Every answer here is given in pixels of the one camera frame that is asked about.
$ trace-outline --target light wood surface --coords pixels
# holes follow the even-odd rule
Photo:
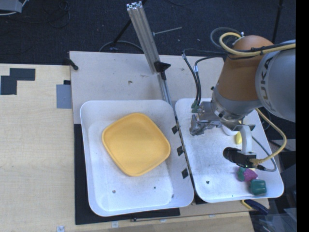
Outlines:
[[[56,107],[56,85],[70,80],[70,67],[0,64],[0,75],[9,68],[35,68],[36,77],[18,81],[17,95],[0,95],[1,231],[254,231],[240,202],[193,204],[180,217],[124,220],[118,229],[75,225],[73,112]]]

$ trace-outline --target yellow object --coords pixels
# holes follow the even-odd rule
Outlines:
[[[236,144],[239,145],[242,143],[242,137],[241,137],[241,133],[240,131],[237,132],[237,134],[235,135],[235,141],[236,141]]]
[[[164,162],[170,144],[145,114],[132,113],[110,124],[102,142],[116,165],[129,176],[140,176]]]

